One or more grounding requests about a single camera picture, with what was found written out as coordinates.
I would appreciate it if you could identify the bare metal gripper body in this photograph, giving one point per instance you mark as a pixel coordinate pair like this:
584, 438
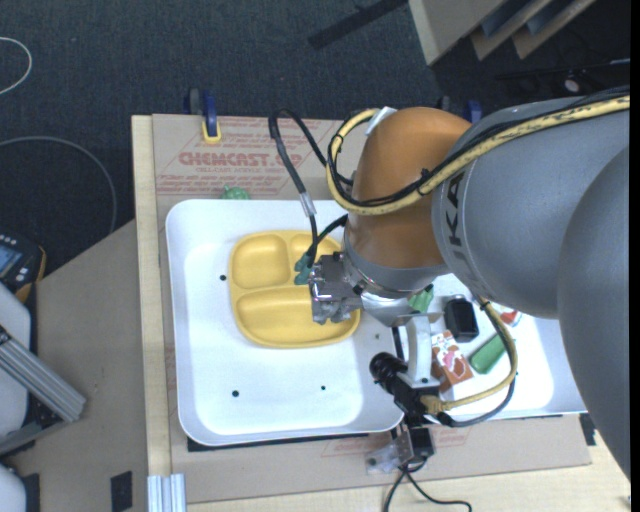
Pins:
332, 280

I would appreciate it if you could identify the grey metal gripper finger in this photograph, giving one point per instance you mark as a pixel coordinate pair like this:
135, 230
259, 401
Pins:
346, 310
322, 312

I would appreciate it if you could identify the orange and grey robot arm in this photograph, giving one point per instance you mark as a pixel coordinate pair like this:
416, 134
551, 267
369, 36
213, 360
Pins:
500, 225

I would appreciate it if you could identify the yellow divided plate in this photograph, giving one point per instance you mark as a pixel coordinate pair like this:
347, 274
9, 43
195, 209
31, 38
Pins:
280, 310

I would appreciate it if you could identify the white plastic tray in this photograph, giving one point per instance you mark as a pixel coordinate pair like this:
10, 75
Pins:
280, 390
530, 385

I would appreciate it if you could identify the black box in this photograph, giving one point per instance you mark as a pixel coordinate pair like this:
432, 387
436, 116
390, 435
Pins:
461, 320

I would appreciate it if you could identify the brown and white carton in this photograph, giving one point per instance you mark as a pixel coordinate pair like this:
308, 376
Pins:
452, 365

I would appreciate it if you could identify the green broccoli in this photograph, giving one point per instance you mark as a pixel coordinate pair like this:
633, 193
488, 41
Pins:
235, 192

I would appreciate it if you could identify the green bottle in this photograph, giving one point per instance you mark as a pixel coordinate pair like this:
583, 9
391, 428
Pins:
487, 356

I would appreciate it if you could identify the brown cardboard board red print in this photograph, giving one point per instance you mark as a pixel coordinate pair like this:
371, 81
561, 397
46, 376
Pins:
225, 165

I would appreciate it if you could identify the red and white packet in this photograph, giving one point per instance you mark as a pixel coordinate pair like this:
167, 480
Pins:
510, 317

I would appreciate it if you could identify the black cylinder on white bracket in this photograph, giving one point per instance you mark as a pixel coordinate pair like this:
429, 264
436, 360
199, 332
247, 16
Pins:
419, 350

